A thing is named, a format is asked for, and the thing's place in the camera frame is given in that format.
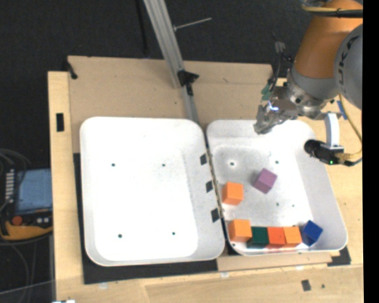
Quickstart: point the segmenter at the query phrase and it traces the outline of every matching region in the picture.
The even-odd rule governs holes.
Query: white tray
[[[347,232],[323,163],[304,151],[304,143],[315,139],[301,121],[287,121],[271,133],[257,135],[255,121],[219,120],[207,128],[207,138],[219,196],[226,182],[243,184],[244,200],[237,206],[222,203],[227,224],[248,219],[261,227],[302,226],[308,220],[323,232],[308,247],[295,249],[250,249],[244,242],[230,242],[242,255],[278,251],[338,251],[347,243]],[[262,168],[277,175],[273,188],[264,194],[252,183]]]
[[[224,249],[201,128],[93,117],[80,129],[85,247],[102,266],[209,260]]]

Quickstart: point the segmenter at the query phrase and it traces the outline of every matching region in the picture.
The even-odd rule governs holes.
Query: cube
[[[284,227],[286,248],[296,247],[302,243],[302,236],[299,227]]]
[[[283,227],[267,227],[268,245],[267,249],[277,249],[283,247],[285,242],[285,232]]]
[[[271,190],[274,186],[276,180],[277,176],[273,172],[267,169],[262,169],[262,171],[258,174],[258,177],[255,180],[253,186],[257,190],[260,190],[261,192],[267,194],[269,190]]]
[[[268,230],[267,227],[251,227],[252,237],[247,242],[247,248],[264,248],[268,245]]]
[[[229,238],[231,241],[246,242],[252,236],[249,220],[235,219],[229,223]]]
[[[244,198],[243,185],[227,182],[222,189],[222,202],[227,205],[238,205]]]
[[[323,229],[315,224],[313,221],[307,221],[301,227],[301,236],[304,244],[311,246],[313,245],[322,234]]]

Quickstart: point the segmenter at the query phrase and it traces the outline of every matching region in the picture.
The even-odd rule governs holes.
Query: orange block
[[[267,227],[269,244],[268,249],[281,248],[286,244],[283,227]]]
[[[238,205],[244,198],[243,185],[227,182],[222,189],[222,202],[227,205]]]
[[[284,227],[285,242],[284,247],[296,247],[302,242],[301,231],[299,227]]]
[[[232,241],[246,242],[253,236],[249,220],[235,219],[229,223],[229,238]]]

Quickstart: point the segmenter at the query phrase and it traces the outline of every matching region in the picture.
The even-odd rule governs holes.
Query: green block
[[[247,248],[264,248],[269,244],[267,227],[251,227],[252,238],[247,242]]]

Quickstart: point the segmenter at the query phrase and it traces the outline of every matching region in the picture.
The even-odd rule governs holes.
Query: black bracket
[[[179,71],[177,75],[179,79],[179,84],[187,88],[188,95],[194,95],[194,92],[192,90],[192,83],[194,83],[195,80],[200,76],[194,73],[186,72],[184,70]]]

